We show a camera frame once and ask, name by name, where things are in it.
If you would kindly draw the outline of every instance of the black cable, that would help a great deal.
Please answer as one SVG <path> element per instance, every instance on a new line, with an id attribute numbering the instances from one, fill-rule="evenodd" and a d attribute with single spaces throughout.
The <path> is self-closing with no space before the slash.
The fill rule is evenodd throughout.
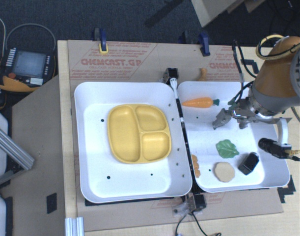
<path id="1" fill-rule="evenodd" d="M 194 210 L 193 210 L 192 212 L 189 212 L 189 215 L 191 215 L 191 216 L 194 217 L 194 219 L 195 219 L 195 221 L 196 221 L 196 223 L 197 223 L 197 225 L 198 225 L 200 231 L 204 234 L 204 236 L 208 236 L 208 235 L 203 231 L 203 229 L 201 228 L 201 226 L 200 226 L 200 224 L 199 224 L 199 221 L 197 220 L 197 218 L 196 218 L 194 212 L 195 212 Z M 179 227 L 180 223 L 184 220 L 184 218 L 185 218 L 186 216 L 187 216 L 187 214 L 186 214 L 186 215 L 178 222 L 177 227 L 176 227 L 176 230 L 175 230 L 175 236 L 178 236 L 178 227 Z M 221 235 L 222 235 L 222 233 L 217 233 L 215 236 L 221 236 Z"/>
<path id="2" fill-rule="evenodd" d="M 276 54 L 263 55 L 261 53 L 261 48 L 262 48 L 261 42 L 262 42 L 262 40 L 260 40 L 259 44 L 258 44 L 258 52 L 259 52 L 259 54 L 260 54 L 261 57 L 265 57 L 265 58 L 281 56 L 281 55 L 283 55 L 283 54 L 285 54 L 287 52 L 294 53 L 296 51 L 297 47 L 300 46 L 300 43 L 298 43 L 297 45 L 293 45 L 291 48 L 289 48 L 289 49 L 287 49 L 287 50 L 285 50 L 283 52 L 276 53 Z"/>
<path id="3" fill-rule="evenodd" d="M 200 229 L 200 231 L 204 234 L 204 236 L 207 236 L 206 233 L 202 230 L 200 224 L 199 224 L 199 221 L 197 220 L 195 214 L 194 214 L 194 211 L 191 213 L 191 215 L 194 217 L 195 221 L 197 222 L 197 225 Z M 215 236 L 221 236 L 222 234 L 221 233 L 217 233 Z"/>
<path id="4" fill-rule="evenodd" d="M 254 81 L 250 81 L 249 83 L 247 83 L 246 85 L 244 85 L 244 87 L 242 88 L 242 90 L 240 90 L 233 99 L 236 99 L 238 97 L 238 95 L 240 95 L 242 93 L 242 91 L 244 91 L 246 88 L 252 86 Z"/>
<path id="5" fill-rule="evenodd" d="M 285 22 L 286 25 L 285 25 L 285 28 L 284 30 L 281 32 L 281 30 L 279 30 L 279 33 L 282 34 L 282 35 L 287 35 L 287 31 L 288 29 L 290 29 L 296 36 L 299 36 L 299 34 L 293 30 L 292 28 L 290 28 L 290 24 L 292 24 L 296 18 L 298 17 L 298 15 L 300 14 L 300 10 L 299 11 L 296 11 L 293 6 L 292 6 L 292 3 L 290 0 L 285 0 L 286 3 L 288 4 L 287 6 L 283 6 L 281 8 L 278 8 L 278 6 L 276 5 L 276 2 L 275 0 L 268 0 L 267 2 L 267 5 L 269 6 L 269 8 L 271 9 L 271 11 L 274 13 L 274 16 L 272 17 L 271 19 L 271 22 L 270 22 L 270 26 L 269 26 L 269 34 L 275 34 L 276 32 L 272 31 L 272 27 L 273 27 L 273 23 L 274 23 L 274 20 L 275 18 L 277 17 L 278 19 L 281 20 L 279 26 L 284 26 L 282 24 L 282 22 Z M 281 11 L 284 11 L 284 10 L 288 10 L 290 12 L 290 15 L 289 15 L 289 18 L 285 18 L 282 14 L 281 14 Z"/>
<path id="6" fill-rule="evenodd" d="M 237 42 L 237 47 L 238 47 L 238 50 L 239 50 L 239 52 L 240 52 L 240 56 L 241 56 L 241 58 L 242 58 L 242 61 L 243 61 L 245 70 L 247 71 L 247 73 L 248 73 L 251 77 L 256 78 L 257 76 L 255 76 L 252 72 L 250 72 L 250 70 L 249 70 L 248 67 L 246 66 L 244 54 L 243 54 L 242 49 L 241 49 L 241 47 L 240 47 L 240 44 L 239 44 L 238 42 Z"/>
<path id="7" fill-rule="evenodd" d="M 187 214 L 178 222 L 177 226 L 176 226 L 176 231 L 175 231 L 175 236 L 178 236 L 178 227 L 180 225 L 180 223 L 184 220 L 184 218 L 187 216 Z"/>
<path id="8" fill-rule="evenodd" d="M 296 117 L 296 119 L 299 121 L 300 123 L 300 116 L 298 115 L 296 109 L 294 107 L 291 107 L 291 110 L 293 111 L 294 116 Z"/>
<path id="9" fill-rule="evenodd" d="M 233 57 L 234 57 L 234 61 L 236 63 L 236 66 L 237 66 L 237 69 L 238 69 L 238 72 L 239 72 L 239 76 L 240 76 L 240 83 L 241 83 L 241 90 L 240 90 L 240 95 L 239 95 L 239 98 L 238 100 L 236 101 L 236 103 L 238 103 L 240 101 L 240 99 L 242 98 L 242 95 L 243 95 L 243 87 L 244 87 L 244 79 L 243 79 L 243 72 L 242 72 L 242 69 L 239 65 L 239 62 L 238 62 L 238 59 L 237 59 L 237 53 L 236 53 L 236 45 L 237 45 L 237 41 L 234 40 L 233 41 L 233 45 L 232 45 L 232 49 L 233 49 Z"/>

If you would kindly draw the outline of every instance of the table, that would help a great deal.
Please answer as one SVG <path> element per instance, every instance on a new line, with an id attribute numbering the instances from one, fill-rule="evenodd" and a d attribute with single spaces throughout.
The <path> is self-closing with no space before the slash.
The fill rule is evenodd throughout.
<path id="1" fill-rule="evenodd" d="M 14 235 L 63 235 L 64 218 L 79 216 L 68 43 L 70 41 L 58 41 L 59 76 L 13 107 L 13 139 L 36 158 L 32 170 L 14 178 L 9 186 L 0 190 L 5 198 L 8 196 L 14 198 Z M 79 52 L 84 44 L 87 42 L 79 42 Z M 217 48 L 210 46 L 211 53 Z M 255 59 L 259 67 L 261 66 L 262 62 L 254 56 L 254 48 L 243 48 L 243 50 L 246 59 Z M 159 60 L 162 67 L 160 70 L 169 65 L 176 67 L 176 64 L 178 67 L 192 67 L 193 64 L 204 60 L 198 52 L 198 45 L 156 44 L 154 52 L 156 51 L 159 55 L 166 57 L 166 59 Z M 185 59 L 187 52 L 190 52 L 192 57 Z M 182 71 L 183 69 L 180 69 L 180 74 L 183 74 L 181 80 L 184 81 L 197 79 L 200 75 L 197 67 L 191 73 Z M 159 74 L 151 75 L 148 79 L 153 80 L 157 76 Z M 288 111 L 286 115 L 292 116 L 292 113 Z M 299 149 L 300 125 L 295 119 L 289 123 L 289 130 L 289 143 L 294 149 Z M 222 232 L 226 236 L 300 235 L 300 163 L 288 161 L 288 166 L 293 176 L 296 192 L 294 195 L 285 197 L 286 203 L 281 205 L 284 212 L 203 220 L 201 222 L 203 230 L 208 235 Z M 48 213 L 49 206 L 46 200 L 53 194 L 56 194 L 56 210 Z M 176 218 L 173 223 L 160 225 L 91 231 L 85 232 L 85 235 L 174 235 L 175 222 L 178 220 Z M 183 222 L 178 232 L 183 235 L 199 235 L 200 233 L 195 222 Z"/>

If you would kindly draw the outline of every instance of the gray metal part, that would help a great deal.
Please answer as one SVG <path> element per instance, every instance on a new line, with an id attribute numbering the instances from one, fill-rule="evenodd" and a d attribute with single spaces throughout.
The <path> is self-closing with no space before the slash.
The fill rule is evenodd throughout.
<path id="1" fill-rule="evenodd" d="M 300 98 L 295 97 L 271 97 L 260 93 L 255 85 L 249 91 L 252 107 L 265 116 L 274 116 L 282 113 L 290 107 L 300 106 Z"/>
<path id="2" fill-rule="evenodd" d="M 296 52 L 290 70 L 292 86 L 300 98 L 300 49 Z"/>
<path id="3" fill-rule="evenodd" d="M 0 129 L 0 148 L 15 160 L 24 170 L 30 170 L 34 159 Z"/>
<path id="4" fill-rule="evenodd" d="M 213 128 L 224 126 L 231 120 L 231 111 L 225 110 L 224 108 L 218 113 L 216 120 L 212 122 Z"/>

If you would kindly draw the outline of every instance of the cable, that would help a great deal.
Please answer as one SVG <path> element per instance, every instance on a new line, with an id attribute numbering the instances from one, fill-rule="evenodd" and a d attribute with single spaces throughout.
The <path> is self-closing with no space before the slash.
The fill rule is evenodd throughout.
<path id="1" fill-rule="evenodd" d="M 2 110 L 6 106 L 6 103 L 7 103 L 7 94 L 5 94 L 4 96 L 4 103 L 2 106 L 0 106 L 0 110 Z"/>
<path id="2" fill-rule="evenodd" d="M 297 120 L 299 121 L 299 123 L 300 123 L 300 116 L 298 115 L 298 113 L 297 113 L 297 111 L 296 111 L 296 108 L 291 107 L 291 110 L 293 111 L 294 116 L 296 117 L 296 119 L 297 119 Z"/>
<path id="3" fill-rule="evenodd" d="M 34 23 L 22 24 L 22 25 L 19 25 L 19 26 L 15 27 L 14 29 L 12 29 L 11 32 L 8 34 L 6 40 L 5 40 L 5 49 L 6 49 L 6 50 L 8 49 L 8 46 L 7 46 L 7 45 L 8 45 L 8 39 L 9 39 L 10 35 L 11 35 L 15 30 L 17 30 L 17 29 L 19 29 L 19 28 L 21 28 L 21 27 L 25 27 L 25 26 L 37 26 L 37 27 L 41 27 L 41 28 L 47 30 L 47 31 L 51 34 L 51 36 L 53 37 L 53 40 L 54 40 L 53 51 L 55 51 L 55 49 L 56 49 L 56 38 L 55 38 L 54 34 L 52 33 L 52 31 L 51 31 L 50 29 L 48 29 L 47 27 L 43 26 L 43 25 L 34 24 Z"/>
<path id="4" fill-rule="evenodd" d="M 178 236 L 178 227 L 180 225 L 180 223 L 184 220 L 184 218 L 187 216 L 187 214 L 185 216 L 183 216 L 183 218 L 178 222 L 177 226 L 176 226 L 176 230 L 175 230 L 175 236 Z"/>
<path id="5" fill-rule="evenodd" d="M 297 17 L 300 15 L 300 10 L 297 11 L 296 9 L 294 9 L 294 7 L 291 3 L 291 0 L 284 0 L 284 2 L 286 2 L 287 5 L 282 6 L 280 8 L 278 8 L 278 6 L 276 5 L 275 0 L 268 0 L 267 2 L 268 2 L 267 5 L 271 9 L 271 11 L 274 13 L 274 15 L 271 19 L 271 22 L 270 22 L 270 26 L 269 26 L 269 34 L 276 33 L 276 32 L 272 31 L 272 26 L 273 26 L 274 20 L 276 18 L 278 18 L 280 20 L 280 22 L 277 24 L 277 26 L 279 28 L 284 26 L 284 30 L 282 31 L 283 35 L 290 35 L 290 34 L 287 34 L 286 32 L 288 30 L 291 30 L 296 36 L 299 36 L 300 33 L 297 33 L 294 29 L 292 29 L 290 27 L 290 24 L 292 24 L 297 19 Z M 281 12 L 283 12 L 283 11 L 286 11 L 286 14 L 284 14 L 284 15 L 286 15 L 287 17 L 284 17 L 284 15 L 281 14 Z"/>
<path id="6" fill-rule="evenodd" d="M 250 81 L 249 83 L 247 83 L 246 85 L 244 85 L 244 87 L 228 102 L 229 105 L 233 105 L 233 103 L 235 103 L 236 98 L 238 97 L 238 95 L 240 95 L 246 88 L 252 86 L 254 81 Z"/>
<path id="7" fill-rule="evenodd" d="M 3 57 L 4 45 L 5 45 L 5 41 L 6 41 L 6 25 L 4 24 L 4 22 L 1 18 L 0 18 L 0 21 L 1 21 L 2 26 L 3 26 L 3 42 L 2 42 L 2 52 L 1 52 L 1 55 Z"/>
<path id="8" fill-rule="evenodd" d="M 243 52 L 242 52 L 242 48 L 240 47 L 240 44 L 239 44 L 237 41 L 236 41 L 236 44 L 237 44 L 238 50 L 239 50 L 239 52 L 240 52 L 240 56 L 241 56 L 241 58 L 242 58 L 242 61 L 243 61 L 245 70 L 247 71 L 247 73 L 248 73 L 251 77 L 256 78 L 257 76 L 255 76 L 252 72 L 250 72 L 250 70 L 249 70 L 248 67 L 246 66 L 244 54 L 243 54 Z"/>
<path id="9" fill-rule="evenodd" d="M 237 59 L 237 53 L 236 53 L 236 46 L 237 46 L 237 41 L 234 40 L 233 41 L 233 45 L 232 45 L 232 49 L 233 49 L 233 57 L 234 57 L 234 61 L 237 65 L 237 69 L 238 69 L 238 72 L 239 72 L 239 76 L 240 76 L 240 83 L 241 83 L 241 90 L 240 90 L 240 95 L 239 95 L 239 98 L 238 100 L 236 101 L 236 103 L 238 103 L 240 101 L 240 99 L 242 98 L 242 95 L 243 95 L 243 87 L 244 87 L 244 77 L 243 77 L 243 72 L 242 72 L 242 69 L 239 65 L 239 62 L 238 62 L 238 59 Z"/>
<path id="10" fill-rule="evenodd" d="M 204 236 L 207 236 L 206 233 L 202 230 L 200 224 L 199 224 L 199 221 L 197 220 L 195 214 L 194 214 L 194 211 L 191 213 L 191 215 L 194 217 L 195 221 L 197 222 L 197 225 L 200 229 L 200 231 L 204 234 Z M 217 233 L 215 236 L 221 236 L 222 234 L 221 233 Z"/>
<path id="11" fill-rule="evenodd" d="M 197 218 L 196 218 L 194 212 L 195 212 L 195 210 L 189 212 L 188 214 L 194 217 L 194 219 L 195 219 L 195 221 L 196 221 L 196 223 L 197 223 L 197 225 L 198 225 L 200 231 L 204 234 L 204 236 L 208 236 L 208 235 L 203 231 L 203 229 L 201 228 L 201 226 L 200 226 L 200 224 L 199 224 L 199 221 L 197 220 Z M 183 216 L 183 218 L 178 222 L 178 224 L 177 224 L 177 226 L 176 226 L 176 230 L 175 230 L 175 236 L 179 236 L 179 234 L 178 234 L 178 227 L 179 227 L 180 223 L 184 220 L 184 218 L 185 218 L 188 214 L 186 214 L 185 216 Z M 222 233 L 217 233 L 217 234 L 215 234 L 215 236 L 221 236 L 221 235 L 222 235 Z"/>
<path id="12" fill-rule="evenodd" d="M 300 149 L 286 149 L 285 152 L 290 156 L 300 154 Z"/>
<path id="13" fill-rule="evenodd" d="M 289 54 L 292 54 L 292 53 L 296 52 L 300 48 L 300 43 L 298 43 L 297 45 L 293 45 L 290 49 L 285 50 L 283 52 L 280 52 L 280 53 L 277 53 L 277 54 L 262 55 L 261 54 L 262 45 L 265 42 L 267 42 L 268 40 L 272 39 L 272 38 L 281 39 L 281 38 L 284 38 L 284 36 L 279 35 L 279 34 L 273 34 L 273 35 L 270 35 L 270 36 L 267 36 L 267 37 L 261 39 L 259 44 L 257 45 L 257 48 L 256 48 L 256 55 L 259 58 L 261 58 L 263 60 L 276 60 L 276 59 L 286 57 Z"/>

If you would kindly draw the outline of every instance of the yellow divided plate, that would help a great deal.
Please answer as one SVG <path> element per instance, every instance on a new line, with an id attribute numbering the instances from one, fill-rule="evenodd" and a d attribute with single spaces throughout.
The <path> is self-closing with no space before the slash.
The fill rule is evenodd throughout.
<path id="1" fill-rule="evenodd" d="M 171 138 L 165 114 L 146 104 L 119 105 L 108 115 L 113 155 L 124 163 L 150 163 L 166 158 Z"/>

